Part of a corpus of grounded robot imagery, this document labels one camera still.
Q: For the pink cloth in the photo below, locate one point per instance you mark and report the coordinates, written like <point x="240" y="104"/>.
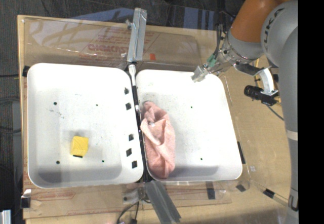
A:
<point x="160" y="142"/>

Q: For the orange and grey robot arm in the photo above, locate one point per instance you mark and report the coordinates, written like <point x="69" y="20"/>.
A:
<point x="276" y="28"/>

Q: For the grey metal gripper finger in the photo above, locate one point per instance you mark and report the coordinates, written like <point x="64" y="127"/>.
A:
<point x="202" y="69"/>
<point x="197" y="77"/>

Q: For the yellow cube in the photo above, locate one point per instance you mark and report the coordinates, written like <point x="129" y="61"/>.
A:
<point x="79" y="145"/>

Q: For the black cylinder on white bracket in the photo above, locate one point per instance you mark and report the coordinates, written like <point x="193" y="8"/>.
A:
<point x="263" y="95"/>

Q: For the white plastic tray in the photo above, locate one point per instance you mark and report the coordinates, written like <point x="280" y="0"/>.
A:
<point x="202" y="129"/>
<point x="76" y="116"/>

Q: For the brown cardboard board red print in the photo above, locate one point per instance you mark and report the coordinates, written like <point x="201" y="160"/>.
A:
<point x="101" y="45"/>

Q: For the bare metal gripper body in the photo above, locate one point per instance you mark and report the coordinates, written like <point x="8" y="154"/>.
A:
<point x="224" y="60"/>

